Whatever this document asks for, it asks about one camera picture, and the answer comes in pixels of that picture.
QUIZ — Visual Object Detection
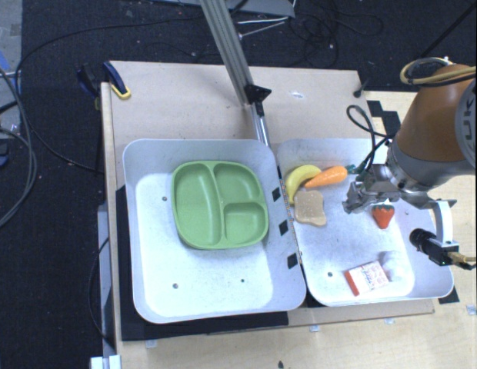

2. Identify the white lumpy object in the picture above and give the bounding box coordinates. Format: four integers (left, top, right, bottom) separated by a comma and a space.
378, 249, 407, 283

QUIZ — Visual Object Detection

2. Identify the yellow banana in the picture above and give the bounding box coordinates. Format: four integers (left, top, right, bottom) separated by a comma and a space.
285, 164, 322, 206

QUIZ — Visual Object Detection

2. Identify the orange and white carton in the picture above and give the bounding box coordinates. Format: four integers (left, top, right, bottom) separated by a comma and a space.
344, 261, 390, 298

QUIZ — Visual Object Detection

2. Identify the red strawberry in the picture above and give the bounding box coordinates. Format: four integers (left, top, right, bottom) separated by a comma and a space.
371, 202, 396, 231

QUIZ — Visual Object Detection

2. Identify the black cylinder on white bracket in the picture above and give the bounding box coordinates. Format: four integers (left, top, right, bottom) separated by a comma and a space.
409, 199, 461, 267

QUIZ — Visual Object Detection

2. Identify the pale brown flat board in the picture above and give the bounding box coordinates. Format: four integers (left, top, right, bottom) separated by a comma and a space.
108, 60, 435, 337

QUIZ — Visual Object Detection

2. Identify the thin rod between trays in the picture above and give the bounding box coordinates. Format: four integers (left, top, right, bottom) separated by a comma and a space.
275, 162, 303, 268

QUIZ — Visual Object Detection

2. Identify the white plastic tray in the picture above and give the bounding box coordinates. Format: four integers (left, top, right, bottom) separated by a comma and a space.
122, 138, 307, 324
275, 138, 455, 308

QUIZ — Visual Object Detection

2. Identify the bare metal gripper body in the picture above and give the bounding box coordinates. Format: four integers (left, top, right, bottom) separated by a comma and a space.
355, 163, 403, 204

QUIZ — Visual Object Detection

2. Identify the tan bread slice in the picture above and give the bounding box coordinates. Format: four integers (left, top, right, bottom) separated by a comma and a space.
292, 189, 328, 228

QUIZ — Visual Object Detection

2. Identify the orange carrot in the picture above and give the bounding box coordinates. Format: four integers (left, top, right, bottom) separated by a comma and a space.
304, 165, 357, 190

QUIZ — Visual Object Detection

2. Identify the green divided plate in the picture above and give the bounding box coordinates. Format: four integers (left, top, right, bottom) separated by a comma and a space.
171, 160, 270, 251

